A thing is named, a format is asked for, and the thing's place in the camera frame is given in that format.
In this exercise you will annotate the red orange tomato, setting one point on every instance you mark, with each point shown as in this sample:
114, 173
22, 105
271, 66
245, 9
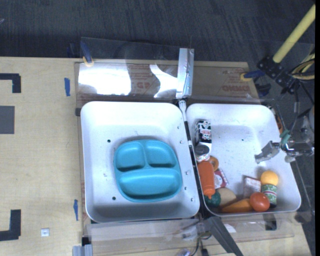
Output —
259, 202

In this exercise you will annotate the orange carrot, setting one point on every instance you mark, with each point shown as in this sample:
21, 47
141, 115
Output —
237, 206

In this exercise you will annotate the red and white carton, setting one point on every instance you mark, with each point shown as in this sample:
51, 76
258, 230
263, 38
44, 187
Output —
252, 186

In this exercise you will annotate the orange doughnut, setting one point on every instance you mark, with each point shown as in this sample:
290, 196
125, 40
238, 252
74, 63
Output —
215, 162

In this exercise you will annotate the green broccoli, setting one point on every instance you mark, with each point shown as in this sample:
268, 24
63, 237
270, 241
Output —
213, 200

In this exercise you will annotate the small red and white can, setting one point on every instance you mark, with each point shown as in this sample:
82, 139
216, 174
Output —
202, 152

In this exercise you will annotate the cow print milk carton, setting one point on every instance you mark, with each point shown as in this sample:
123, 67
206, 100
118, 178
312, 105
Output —
203, 131

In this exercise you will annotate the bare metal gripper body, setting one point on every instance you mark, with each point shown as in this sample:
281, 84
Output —
301, 148

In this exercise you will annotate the white plastic tray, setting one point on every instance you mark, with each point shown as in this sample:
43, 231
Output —
100, 160
240, 155

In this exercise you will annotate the blue divided plate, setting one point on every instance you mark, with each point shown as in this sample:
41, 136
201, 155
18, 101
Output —
150, 182

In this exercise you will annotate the yellow lemon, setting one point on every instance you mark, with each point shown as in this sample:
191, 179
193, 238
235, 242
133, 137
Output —
269, 178

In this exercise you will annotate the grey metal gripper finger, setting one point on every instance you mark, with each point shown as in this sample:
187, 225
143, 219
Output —
262, 157
272, 147

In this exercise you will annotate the green patterned can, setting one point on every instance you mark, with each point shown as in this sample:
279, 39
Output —
270, 194

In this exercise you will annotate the beige bread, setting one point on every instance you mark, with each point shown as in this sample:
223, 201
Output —
227, 196

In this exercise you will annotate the orange plastic bottle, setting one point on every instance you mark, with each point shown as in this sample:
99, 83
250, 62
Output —
207, 177

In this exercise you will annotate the red and white packet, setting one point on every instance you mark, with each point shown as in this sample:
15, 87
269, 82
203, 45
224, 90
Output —
220, 180

